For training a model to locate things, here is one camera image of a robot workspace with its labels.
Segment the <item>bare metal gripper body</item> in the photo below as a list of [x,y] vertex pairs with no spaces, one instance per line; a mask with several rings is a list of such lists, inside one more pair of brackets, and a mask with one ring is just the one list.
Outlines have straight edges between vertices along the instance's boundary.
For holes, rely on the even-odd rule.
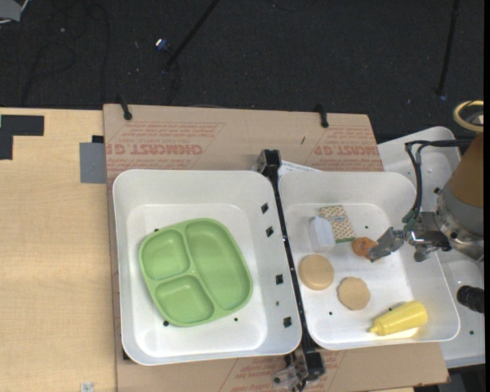
[[473,261],[484,260],[481,234],[465,227],[448,213],[420,212],[406,224],[406,242],[414,246],[414,260],[427,260],[434,252],[460,252]]

